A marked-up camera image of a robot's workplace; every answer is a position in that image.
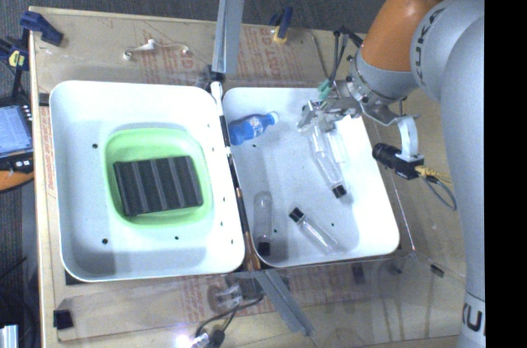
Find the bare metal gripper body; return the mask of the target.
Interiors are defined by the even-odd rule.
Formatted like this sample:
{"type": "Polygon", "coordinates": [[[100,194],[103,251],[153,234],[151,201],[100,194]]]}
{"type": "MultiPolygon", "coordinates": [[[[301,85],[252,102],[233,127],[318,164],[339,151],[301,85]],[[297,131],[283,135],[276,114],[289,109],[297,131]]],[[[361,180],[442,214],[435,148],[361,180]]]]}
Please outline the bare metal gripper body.
{"type": "Polygon", "coordinates": [[[399,117],[389,106],[403,98],[403,84],[390,81],[324,81],[324,112],[333,118],[365,115],[384,126],[399,117]]]}

